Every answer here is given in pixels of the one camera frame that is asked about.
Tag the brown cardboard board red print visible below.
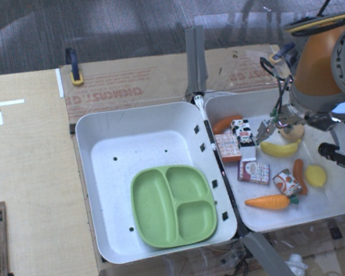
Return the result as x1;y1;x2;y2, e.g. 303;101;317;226
59;27;345;276

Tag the white plastic tray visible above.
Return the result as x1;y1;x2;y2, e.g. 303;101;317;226
73;95;242;269
202;78;345;239

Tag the white can with orange print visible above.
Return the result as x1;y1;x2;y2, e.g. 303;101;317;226
271;166;304;200

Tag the orange sausage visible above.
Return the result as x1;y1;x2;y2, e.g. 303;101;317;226
290;157;310;198
211;114;245;136

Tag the yellow banana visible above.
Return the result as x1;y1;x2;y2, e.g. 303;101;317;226
259;135;305;161

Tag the cow print carton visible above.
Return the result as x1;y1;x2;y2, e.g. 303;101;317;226
229;117;259;164

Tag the green divided plate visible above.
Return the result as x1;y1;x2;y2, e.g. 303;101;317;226
126;159;222;253

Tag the orange carrot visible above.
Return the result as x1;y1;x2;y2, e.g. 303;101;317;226
243;190;301;215

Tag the orange and white packet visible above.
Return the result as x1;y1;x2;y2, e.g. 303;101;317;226
214;131;244;165

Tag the black cylinder on white bracket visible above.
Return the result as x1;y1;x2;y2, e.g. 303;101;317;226
314;121;345;174

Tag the yellow lemon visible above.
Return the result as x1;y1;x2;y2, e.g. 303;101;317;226
303;162;329;190

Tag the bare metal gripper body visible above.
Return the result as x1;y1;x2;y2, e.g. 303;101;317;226
272;97;339;139

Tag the purple and white carton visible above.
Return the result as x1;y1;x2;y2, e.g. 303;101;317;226
235;156;273;190

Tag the tan round biscuit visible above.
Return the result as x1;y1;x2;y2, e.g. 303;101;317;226
278;121;307;143

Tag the crumpled white paper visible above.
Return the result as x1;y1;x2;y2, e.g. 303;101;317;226
283;251;310;276

